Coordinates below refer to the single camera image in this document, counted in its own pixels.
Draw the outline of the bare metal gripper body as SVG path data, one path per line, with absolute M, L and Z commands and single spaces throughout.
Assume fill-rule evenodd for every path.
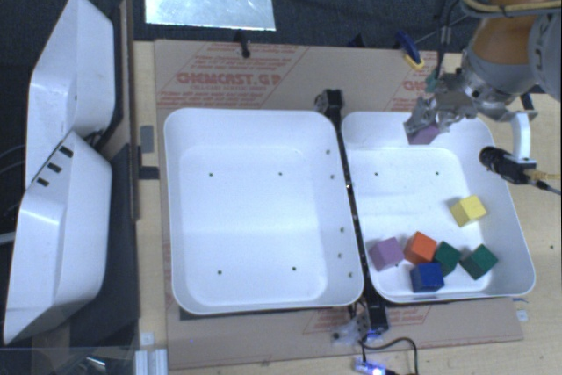
M 432 105 L 438 118 L 475 118 L 478 110 L 473 98 L 465 91 L 461 75 L 446 73 L 435 87 Z

